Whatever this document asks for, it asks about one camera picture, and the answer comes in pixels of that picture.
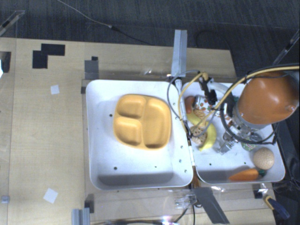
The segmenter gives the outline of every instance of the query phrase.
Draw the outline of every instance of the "white wire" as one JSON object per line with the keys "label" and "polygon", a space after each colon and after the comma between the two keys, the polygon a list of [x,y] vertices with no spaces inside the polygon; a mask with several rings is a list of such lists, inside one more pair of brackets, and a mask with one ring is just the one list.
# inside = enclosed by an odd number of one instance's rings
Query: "white wire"
{"label": "white wire", "polygon": [[63,1],[61,1],[61,0],[57,0],[57,1],[60,2],[60,3],[62,3],[62,4],[64,4],[65,6],[67,6],[67,7],[69,7],[69,8],[71,8],[71,9],[73,9],[74,11],[78,12],[79,14],[81,14],[82,16],[84,16],[85,18],[89,19],[90,21],[92,21],[92,22],[94,22],[94,23],[98,23],[98,24],[107,26],[107,27],[109,27],[110,29],[113,27],[112,25],[109,25],[109,24],[106,24],[106,23],[103,23],[103,22],[99,22],[99,21],[96,21],[96,20],[94,20],[94,19],[88,17],[87,15],[83,14],[81,11],[77,10],[76,8],[74,8],[74,7],[70,6],[70,5],[68,5],[67,3],[65,3],[65,2],[63,2]]}

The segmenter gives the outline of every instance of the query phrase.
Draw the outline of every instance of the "orange plate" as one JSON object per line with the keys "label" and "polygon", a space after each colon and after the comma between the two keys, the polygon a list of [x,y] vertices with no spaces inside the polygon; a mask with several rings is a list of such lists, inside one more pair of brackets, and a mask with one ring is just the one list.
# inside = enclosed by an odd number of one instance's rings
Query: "orange plate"
{"label": "orange plate", "polygon": [[113,119],[116,139],[130,147],[157,150],[166,146],[171,135],[171,112],[161,99],[127,94],[117,103]]}

